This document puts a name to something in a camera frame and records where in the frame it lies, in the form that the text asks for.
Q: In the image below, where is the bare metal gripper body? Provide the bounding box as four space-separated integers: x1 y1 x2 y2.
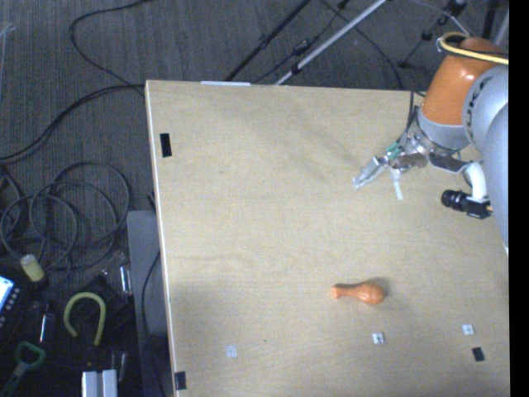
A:
387 127 453 172

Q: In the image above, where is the pale wood board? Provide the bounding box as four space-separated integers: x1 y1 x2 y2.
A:
144 79 510 397

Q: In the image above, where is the orange toy chicken drumstick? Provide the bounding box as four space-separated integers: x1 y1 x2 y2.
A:
331 281 387 307

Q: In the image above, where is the black cylinder on white bracket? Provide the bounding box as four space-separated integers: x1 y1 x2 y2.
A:
440 161 494 221

